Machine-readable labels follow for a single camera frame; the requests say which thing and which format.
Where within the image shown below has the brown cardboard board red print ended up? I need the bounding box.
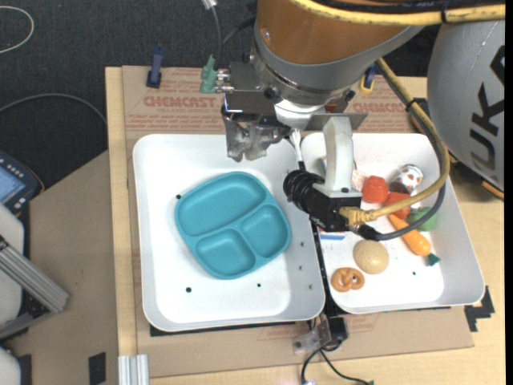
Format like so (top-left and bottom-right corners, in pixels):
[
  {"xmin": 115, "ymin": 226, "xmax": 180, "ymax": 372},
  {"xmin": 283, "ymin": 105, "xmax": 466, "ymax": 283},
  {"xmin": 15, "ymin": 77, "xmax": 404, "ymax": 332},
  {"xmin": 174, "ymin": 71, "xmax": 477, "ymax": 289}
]
[{"xmin": 121, "ymin": 65, "xmax": 476, "ymax": 379}]

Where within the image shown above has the orange carrot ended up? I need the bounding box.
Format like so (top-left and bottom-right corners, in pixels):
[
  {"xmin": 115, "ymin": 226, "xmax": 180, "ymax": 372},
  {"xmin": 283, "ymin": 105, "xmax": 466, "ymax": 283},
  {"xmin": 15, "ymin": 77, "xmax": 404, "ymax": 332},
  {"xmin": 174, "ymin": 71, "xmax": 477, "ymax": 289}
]
[{"xmin": 387, "ymin": 213, "xmax": 441, "ymax": 267}]

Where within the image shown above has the white packet with red stripes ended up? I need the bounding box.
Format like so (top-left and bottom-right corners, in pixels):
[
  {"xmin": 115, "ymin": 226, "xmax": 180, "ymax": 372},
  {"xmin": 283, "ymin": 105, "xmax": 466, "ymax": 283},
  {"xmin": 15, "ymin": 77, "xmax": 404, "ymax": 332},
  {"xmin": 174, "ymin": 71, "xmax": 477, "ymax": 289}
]
[{"xmin": 351, "ymin": 168, "xmax": 370, "ymax": 192}]

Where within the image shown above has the black block with thin wires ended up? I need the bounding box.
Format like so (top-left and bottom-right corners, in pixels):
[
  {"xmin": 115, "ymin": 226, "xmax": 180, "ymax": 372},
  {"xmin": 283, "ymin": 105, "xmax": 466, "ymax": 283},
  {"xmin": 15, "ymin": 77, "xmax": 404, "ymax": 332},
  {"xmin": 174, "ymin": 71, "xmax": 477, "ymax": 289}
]
[{"xmin": 329, "ymin": 317, "xmax": 349, "ymax": 342}]

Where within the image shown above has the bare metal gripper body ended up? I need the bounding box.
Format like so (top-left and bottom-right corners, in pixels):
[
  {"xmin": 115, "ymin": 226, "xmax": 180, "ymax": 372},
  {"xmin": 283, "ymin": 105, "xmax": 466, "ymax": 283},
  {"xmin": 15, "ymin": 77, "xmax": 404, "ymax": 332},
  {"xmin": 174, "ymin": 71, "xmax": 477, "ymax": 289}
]
[{"xmin": 220, "ymin": 59, "xmax": 357, "ymax": 136}]

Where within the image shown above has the beige egg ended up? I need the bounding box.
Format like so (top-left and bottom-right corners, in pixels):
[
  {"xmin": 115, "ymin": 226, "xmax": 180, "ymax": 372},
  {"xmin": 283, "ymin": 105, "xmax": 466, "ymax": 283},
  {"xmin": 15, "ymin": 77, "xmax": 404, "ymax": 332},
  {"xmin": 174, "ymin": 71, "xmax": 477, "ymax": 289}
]
[{"xmin": 352, "ymin": 238, "xmax": 390, "ymax": 275}]

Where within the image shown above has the white plastic tray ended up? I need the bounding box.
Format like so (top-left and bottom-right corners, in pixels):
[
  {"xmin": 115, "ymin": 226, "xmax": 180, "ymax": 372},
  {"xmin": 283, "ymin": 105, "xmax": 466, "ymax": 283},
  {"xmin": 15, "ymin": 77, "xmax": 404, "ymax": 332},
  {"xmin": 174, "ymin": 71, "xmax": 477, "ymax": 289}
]
[
  {"xmin": 299, "ymin": 132, "xmax": 486, "ymax": 315},
  {"xmin": 131, "ymin": 133, "xmax": 326, "ymax": 332}
]

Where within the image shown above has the blue divided plate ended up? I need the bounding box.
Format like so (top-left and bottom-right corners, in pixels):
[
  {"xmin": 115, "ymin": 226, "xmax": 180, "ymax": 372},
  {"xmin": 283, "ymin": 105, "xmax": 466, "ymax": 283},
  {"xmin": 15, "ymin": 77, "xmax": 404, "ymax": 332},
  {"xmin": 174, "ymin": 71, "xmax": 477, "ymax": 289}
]
[{"xmin": 174, "ymin": 170, "xmax": 293, "ymax": 281}]

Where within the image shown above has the black cylinder on white bracket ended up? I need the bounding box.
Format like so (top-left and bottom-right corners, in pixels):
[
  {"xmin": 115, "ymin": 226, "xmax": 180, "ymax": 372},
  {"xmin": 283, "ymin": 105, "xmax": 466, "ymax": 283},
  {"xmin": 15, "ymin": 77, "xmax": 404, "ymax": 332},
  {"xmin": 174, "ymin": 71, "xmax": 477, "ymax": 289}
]
[{"xmin": 282, "ymin": 112, "xmax": 369, "ymax": 233}]

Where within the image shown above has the white cup with red dots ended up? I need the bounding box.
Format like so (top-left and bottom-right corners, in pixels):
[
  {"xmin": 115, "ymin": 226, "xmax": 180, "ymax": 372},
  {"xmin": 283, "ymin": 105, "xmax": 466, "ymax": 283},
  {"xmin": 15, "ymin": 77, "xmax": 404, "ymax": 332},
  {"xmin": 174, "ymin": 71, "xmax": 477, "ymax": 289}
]
[{"xmin": 390, "ymin": 164, "xmax": 425, "ymax": 197}]

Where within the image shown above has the brown pretzel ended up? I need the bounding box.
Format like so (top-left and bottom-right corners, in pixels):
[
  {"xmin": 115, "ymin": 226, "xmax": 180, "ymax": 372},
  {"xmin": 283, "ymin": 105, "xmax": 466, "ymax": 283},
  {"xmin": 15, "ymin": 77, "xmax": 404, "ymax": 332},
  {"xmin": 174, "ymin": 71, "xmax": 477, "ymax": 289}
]
[{"xmin": 330, "ymin": 266, "xmax": 366, "ymax": 294}]

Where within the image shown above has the red tomato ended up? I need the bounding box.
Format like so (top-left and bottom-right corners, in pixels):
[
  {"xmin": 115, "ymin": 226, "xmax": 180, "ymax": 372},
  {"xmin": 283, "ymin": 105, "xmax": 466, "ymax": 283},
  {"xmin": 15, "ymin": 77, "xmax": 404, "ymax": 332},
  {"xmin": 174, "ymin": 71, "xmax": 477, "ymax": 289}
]
[{"xmin": 383, "ymin": 191, "xmax": 412, "ymax": 221}]

